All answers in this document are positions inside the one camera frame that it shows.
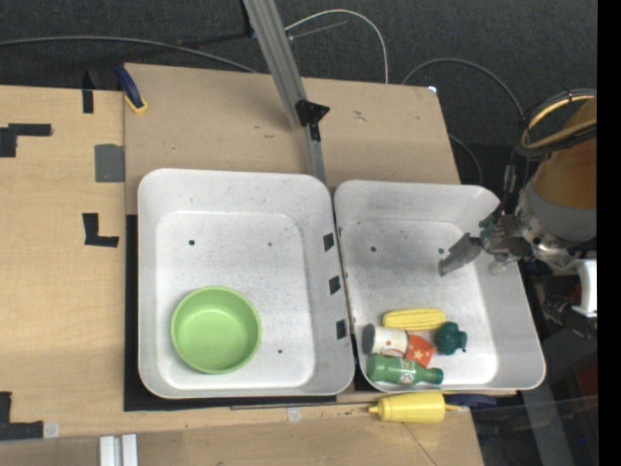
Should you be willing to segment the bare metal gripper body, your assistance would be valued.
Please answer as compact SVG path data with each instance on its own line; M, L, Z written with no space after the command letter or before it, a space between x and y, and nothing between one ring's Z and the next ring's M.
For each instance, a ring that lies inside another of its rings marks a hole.
M498 262L538 260L554 271L572 270L582 259L576 244L550 233L532 216L489 215L481 222L481 246Z

